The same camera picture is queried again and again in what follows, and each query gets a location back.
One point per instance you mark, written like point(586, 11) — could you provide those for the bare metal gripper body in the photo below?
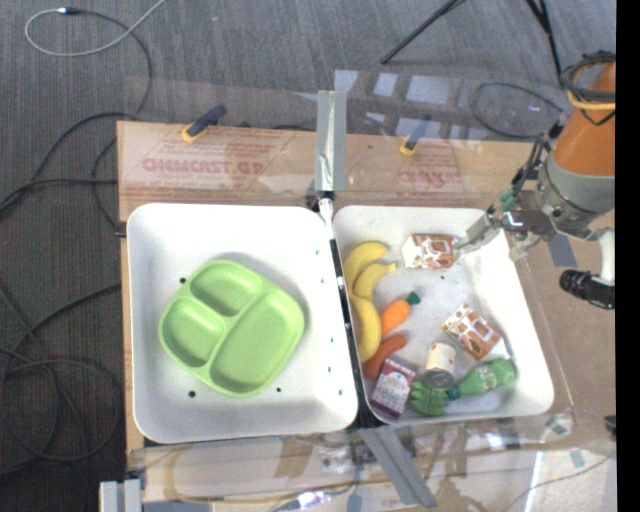
point(542, 220)

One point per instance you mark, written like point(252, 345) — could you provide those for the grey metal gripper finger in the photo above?
point(520, 247)
point(481, 231)

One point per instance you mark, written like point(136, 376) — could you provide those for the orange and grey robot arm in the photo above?
point(584, 142)

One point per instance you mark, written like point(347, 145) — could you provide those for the white plastic tray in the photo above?
point(150, 350)
point(505, 295)

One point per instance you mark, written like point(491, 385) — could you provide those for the brown and white carton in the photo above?
point(431, 251)
point(472, 331)

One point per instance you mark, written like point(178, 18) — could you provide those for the orange carrot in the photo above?
point(395, 314)

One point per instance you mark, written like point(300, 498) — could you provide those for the yellow banana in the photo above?
point(361, 252)
point(370, 325)
point(370, 280)

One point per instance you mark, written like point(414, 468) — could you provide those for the green bottle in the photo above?
point(487, 377)

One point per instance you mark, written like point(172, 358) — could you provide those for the white can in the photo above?
point(440, 365)

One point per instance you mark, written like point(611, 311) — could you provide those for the orange sausage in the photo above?
point(384, 354)

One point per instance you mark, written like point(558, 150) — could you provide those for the green toy vegetable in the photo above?
point(428, 400)

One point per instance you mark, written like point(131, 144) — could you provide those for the pink carton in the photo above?
point(393, 387)

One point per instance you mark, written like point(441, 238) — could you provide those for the green divided plate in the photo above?
point(260, 340)

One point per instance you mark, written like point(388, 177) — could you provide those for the brown cardboard board, red print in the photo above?
point(210, 167)

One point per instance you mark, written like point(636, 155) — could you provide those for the black cylinder on white bracket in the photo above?
point(590, 287)

